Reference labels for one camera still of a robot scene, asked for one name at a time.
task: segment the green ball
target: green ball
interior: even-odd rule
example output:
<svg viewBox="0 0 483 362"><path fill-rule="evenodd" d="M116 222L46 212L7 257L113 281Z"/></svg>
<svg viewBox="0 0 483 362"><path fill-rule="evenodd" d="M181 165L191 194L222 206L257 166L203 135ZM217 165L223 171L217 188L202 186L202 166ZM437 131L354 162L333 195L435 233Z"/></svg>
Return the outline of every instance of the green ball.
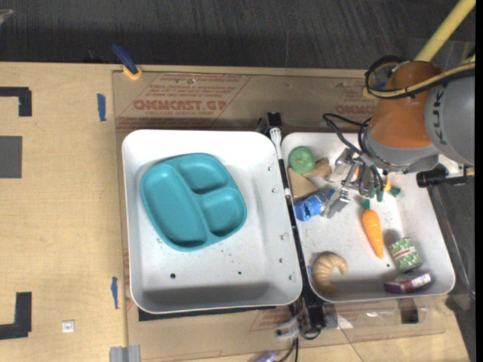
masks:
<svg viewBox="0 0 483 362"><path fill-rule="evenodd" d="M315 158L309 148L301 146L295 148L288 155L288 161L292 169L299 174L307 174L315 167Z"/></svg>

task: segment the wooden surface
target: wooden surface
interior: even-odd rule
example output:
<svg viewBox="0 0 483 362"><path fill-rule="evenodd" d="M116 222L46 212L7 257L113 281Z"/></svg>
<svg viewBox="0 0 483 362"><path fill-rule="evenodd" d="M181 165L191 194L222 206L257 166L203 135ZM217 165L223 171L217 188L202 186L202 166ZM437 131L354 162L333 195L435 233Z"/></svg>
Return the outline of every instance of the wooden surface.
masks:
<svg viewBox="0 0 483 362"><path fill-rule="evenodd" d="M0 179L0 324L14 321L15 293L32 292L32 332L27 338L0 341L0 360L109 360L110 347L128 344L112 108L114 70L119 67L0 63L0 86L29 87L33 110L32 117L20 118L17 101L0 97L0 135L23 136L22 179ZM263 70L268 71L318 74L317 70ZM105 122L97 112L97 94L106 96ZM119 309L112 297L112 277L118 278ZM360 342L354 348L305 348L300 360L388 360L388 355L390 360L468 360L452 312L442 309L439 317L443 333ZM75 321L74 333L62 332L65 320ZM192 340L179 342L186 343L187 354L196 352ZM247 354L216 360L251 358Z"/></svg>

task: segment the gray square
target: gray square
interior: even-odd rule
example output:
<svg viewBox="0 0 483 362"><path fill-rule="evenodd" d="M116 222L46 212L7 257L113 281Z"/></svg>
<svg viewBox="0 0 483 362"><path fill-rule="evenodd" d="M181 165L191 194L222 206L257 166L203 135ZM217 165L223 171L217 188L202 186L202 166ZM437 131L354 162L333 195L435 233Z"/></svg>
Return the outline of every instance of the gray square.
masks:
<svg viewBox="0 0 483 362"><path fill-rule="evenodd" d="M22 137L0 136L0 178L22 178Z"/></svg>

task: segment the orange carrot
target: orange carrot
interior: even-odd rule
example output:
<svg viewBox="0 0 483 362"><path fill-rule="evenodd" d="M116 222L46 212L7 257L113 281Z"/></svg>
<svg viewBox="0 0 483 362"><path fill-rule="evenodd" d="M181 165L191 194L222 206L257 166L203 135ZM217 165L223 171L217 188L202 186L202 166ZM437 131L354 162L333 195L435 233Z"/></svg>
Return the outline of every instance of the orange carrot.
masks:
<svg viewBox="0 0 483 362"><path fill-rule="evenodd" d="M383 231L380 227L379 216L370 208L370 201L368 199L361 202L364 208L362 214L362 225L364 226L365 234L368 236L371 246L374 249L377 257L380 259L384 256Z"/></svg>

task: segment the green can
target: green can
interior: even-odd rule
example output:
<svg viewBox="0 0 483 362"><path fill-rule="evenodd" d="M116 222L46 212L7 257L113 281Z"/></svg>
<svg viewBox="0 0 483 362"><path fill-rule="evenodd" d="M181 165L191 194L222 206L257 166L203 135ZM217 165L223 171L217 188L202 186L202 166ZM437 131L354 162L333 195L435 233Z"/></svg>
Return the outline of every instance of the green can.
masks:
<svg viewBox="0 0 483 362"><path fill-rule="evenodd" d="M389 245L392 258L398 270L407 272L422 265L420 254L411 238L402 238Z"/></svg>

